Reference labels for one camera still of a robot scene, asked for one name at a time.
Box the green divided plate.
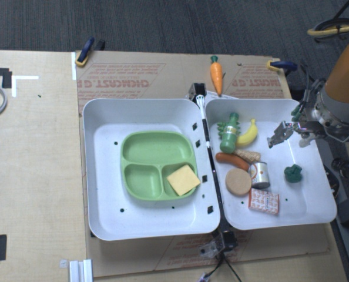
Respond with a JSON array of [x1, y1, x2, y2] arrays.
[[120, 130, 199, 202]]

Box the yellow banana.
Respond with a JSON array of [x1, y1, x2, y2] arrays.
[[235, 118, 259, 149]]

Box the thin black and white rod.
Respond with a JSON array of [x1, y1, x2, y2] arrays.
[[196, 95, 230, 232]]

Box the green grapes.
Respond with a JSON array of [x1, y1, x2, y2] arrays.
[[216, 122, 230, 139]]

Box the green bottle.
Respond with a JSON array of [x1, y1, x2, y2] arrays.
[[219, 112, 240, 155]]

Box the tan round biscuit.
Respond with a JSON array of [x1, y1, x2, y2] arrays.
[[225, 168, 253, 197]]

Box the silver can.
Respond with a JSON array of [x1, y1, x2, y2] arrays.
[[248, 161, 271, 190]]

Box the brown cardboard board red print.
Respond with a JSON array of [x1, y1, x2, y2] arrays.
[[75, 51, 331, 278]]

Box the green broccoli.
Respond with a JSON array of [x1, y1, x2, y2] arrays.
[[283, 163, 303, 184]]

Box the yellow cheese slice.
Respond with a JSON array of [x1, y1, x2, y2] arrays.
[[166, 164, 202, 197]]

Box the tan waffle cone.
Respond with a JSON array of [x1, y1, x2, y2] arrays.
[[233, 149, 261, 164]]

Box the white plastic tray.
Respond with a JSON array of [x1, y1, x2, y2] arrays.
[[82, 98, 222, 241], [205, 98, 338, 231]]

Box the orange and white carton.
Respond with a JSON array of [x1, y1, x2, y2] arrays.
[[248, 188, 280, 216]]

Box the orange carrot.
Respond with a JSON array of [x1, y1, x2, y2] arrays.
[[210, 55, 224, 97]]

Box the brown sausage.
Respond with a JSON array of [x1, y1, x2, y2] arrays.
[[215, 152, 250, 172]]

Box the black cylinder on white bracket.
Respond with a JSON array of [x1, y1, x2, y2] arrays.
[[331, 136, 349, 184]]

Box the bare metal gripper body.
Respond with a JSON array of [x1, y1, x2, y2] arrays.
[[293, 112, 349, 143]]

